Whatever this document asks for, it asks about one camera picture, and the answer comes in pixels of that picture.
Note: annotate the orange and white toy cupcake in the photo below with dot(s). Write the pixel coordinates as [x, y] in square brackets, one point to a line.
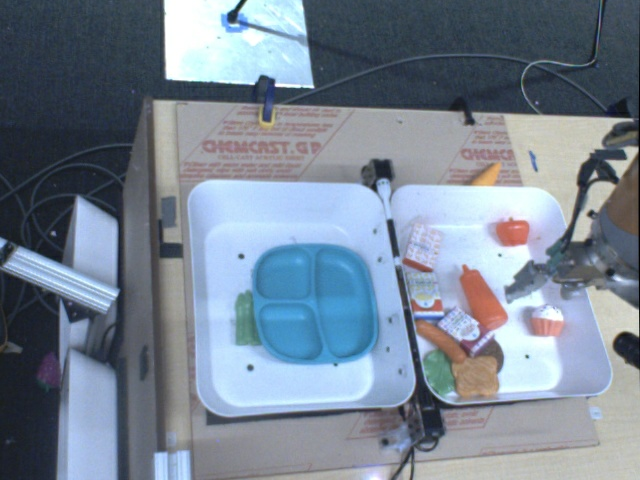
[547, 321]

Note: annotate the orange sauce bottle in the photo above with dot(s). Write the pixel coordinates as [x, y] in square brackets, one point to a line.
[482, 298]

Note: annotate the orange toy sausage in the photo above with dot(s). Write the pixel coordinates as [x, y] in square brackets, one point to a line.
[440, 339]

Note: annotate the white plastic tray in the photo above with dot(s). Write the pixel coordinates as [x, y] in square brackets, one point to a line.
[225, 383]
[540, 368]

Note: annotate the green toy lettuce leaf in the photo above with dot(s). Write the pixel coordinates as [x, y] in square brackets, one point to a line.
[439, 372]

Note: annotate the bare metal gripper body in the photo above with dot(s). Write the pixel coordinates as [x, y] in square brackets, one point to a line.
[595, 268]

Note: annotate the yellow white and red carton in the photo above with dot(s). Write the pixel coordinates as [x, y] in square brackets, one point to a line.
[424, 295]

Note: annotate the orange toy bread slice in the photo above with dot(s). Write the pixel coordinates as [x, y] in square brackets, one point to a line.
[476, 378]

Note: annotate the blue divided plate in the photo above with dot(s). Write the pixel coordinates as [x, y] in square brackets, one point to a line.
[315, 303]

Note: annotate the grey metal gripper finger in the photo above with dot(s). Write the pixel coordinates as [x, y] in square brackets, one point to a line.
[531, 271]
[515, 293]

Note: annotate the orange toy carrot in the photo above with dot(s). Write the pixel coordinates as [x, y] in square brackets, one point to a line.
[487, 175]

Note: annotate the brown cardboard board red print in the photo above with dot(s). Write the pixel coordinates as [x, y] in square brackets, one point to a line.
[310, 143]

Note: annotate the small red and white carton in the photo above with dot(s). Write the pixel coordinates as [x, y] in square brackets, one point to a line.
[465, 329]

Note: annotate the purple toy grapes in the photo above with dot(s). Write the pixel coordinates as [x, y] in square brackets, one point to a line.
[49, 371]

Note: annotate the brown toy biscuit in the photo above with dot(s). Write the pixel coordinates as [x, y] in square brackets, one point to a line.
[495, 355]

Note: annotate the green toy asparagus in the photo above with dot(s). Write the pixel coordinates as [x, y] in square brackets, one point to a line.
[244, 320]

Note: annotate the thin black and white rod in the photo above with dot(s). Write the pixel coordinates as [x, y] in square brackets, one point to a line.
[395, 248]

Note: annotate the orange and white carton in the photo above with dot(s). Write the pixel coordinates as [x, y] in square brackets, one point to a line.
[423, 248]

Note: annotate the orange toy bell pepper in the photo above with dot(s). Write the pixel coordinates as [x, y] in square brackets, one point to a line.
[513, 232]

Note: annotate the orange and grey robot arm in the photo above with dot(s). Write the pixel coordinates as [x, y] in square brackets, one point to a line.
[626, 193]

